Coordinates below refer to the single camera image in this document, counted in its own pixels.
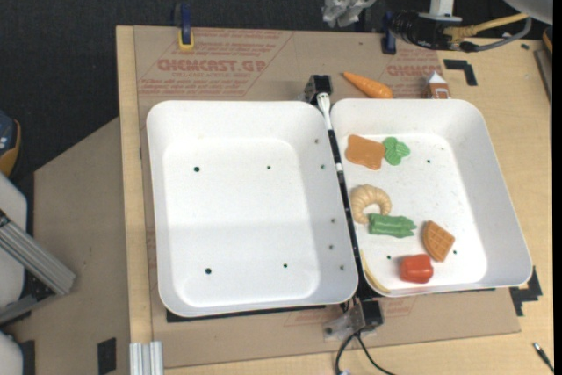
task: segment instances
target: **toy carrot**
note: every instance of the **toy carrot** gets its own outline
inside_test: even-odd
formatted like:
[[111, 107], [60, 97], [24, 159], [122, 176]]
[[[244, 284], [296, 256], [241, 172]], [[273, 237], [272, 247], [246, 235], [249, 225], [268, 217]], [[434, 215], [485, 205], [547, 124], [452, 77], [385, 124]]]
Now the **toy carrot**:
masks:
[[351, 72], [343, 72], [343, 76], [371, 98], [393, 98], [393, 90], [384, 83]]

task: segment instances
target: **red toy tomato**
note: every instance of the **red toy tomato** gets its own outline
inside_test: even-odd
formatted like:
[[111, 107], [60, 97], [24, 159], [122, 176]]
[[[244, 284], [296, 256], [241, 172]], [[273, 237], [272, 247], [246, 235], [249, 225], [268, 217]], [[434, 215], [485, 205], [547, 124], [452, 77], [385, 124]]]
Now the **red toy tomato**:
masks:
[[431, 258], [425, 253], [405, 256], [400, 262], [400, 279], [411, 283], [425, 284], [433, 277]]

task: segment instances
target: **black pen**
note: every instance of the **black pen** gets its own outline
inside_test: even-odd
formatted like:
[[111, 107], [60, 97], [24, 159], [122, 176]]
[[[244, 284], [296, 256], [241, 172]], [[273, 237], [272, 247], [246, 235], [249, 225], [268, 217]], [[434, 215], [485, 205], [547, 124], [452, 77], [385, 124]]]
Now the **black pen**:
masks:
[[552, 373], [554, 373], [554, 366], [551, 364], [551, 360], [546, 356], [546, 353], [544, 353], [544, 350], [541, 348], [541, 346], [537, 343], [533, 343], [533, 347], [535, 347], [535, 350], [544, 361], [544, 363], [551, 368]]

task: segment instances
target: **wooden table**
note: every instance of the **wooden table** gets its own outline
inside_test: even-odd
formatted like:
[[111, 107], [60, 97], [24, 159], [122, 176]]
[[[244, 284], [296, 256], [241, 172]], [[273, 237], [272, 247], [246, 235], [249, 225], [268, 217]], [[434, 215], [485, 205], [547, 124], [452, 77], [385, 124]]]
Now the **wooden table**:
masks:
[[[374, 34], [362, 35], [365, 45], [379, 46], [378, 40]], [[539, 343], [554, 362], [551, 108], [533, 56], [533, 51], [542, 45], [540, 41], [525, 40], [481, 54], [439, 52], [437, 56], [440, 60], [466, 60], [477, 74], [478, 86], [469, 86], [462, 71], [445, 69], [443, 72], [452, 96], [473, 103], [486, 119], [543, 295], [539, 301], [524, 304], [521, 333], [375, 349], [373, 357], [388, 371], [400, 375], [549, 373], [532, 347], [532, 343]], [[148, 343], [153, 340], [153, 330], [133, 26], [117, 27], [117, 49], [130, 334], [132, 342]], [[334, 358], [333, 353], [322, 353], [176, 368], [166, 373], [331, 374]], [[377, 372], [361, 350], [346, 350], [342, 367], [354, 375]]]

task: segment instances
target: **cardboard sheet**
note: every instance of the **cardboard sheet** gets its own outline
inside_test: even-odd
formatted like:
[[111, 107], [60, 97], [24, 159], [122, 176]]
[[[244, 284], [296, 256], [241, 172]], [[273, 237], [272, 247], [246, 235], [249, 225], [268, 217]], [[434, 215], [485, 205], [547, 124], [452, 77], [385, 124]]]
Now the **cardboard sheet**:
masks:
[[[332, 101], [364, 97], [344, 70], [371, 76], [394, 96], [422, 96], [429, 76], [442, 73], [436, 53], [397, 42], [383, 54], [380, 35], [344, 32], [194, 29], [195, 47], [182, 52], [177, 29], [135, 26], [144, 198], [154, 340], [163, 344], [167, 368], [337, 350], [322, 324], [339, 306], [168, 322], [157, 289], [155, 224], [148, 167], [146, 117], [168, 99], [296, 99], [314, 74], [330, 75]], [[520, 330], [507, 289], [380, 300], [385, 324], [365, 339], [369, 346], [418, 343]]]

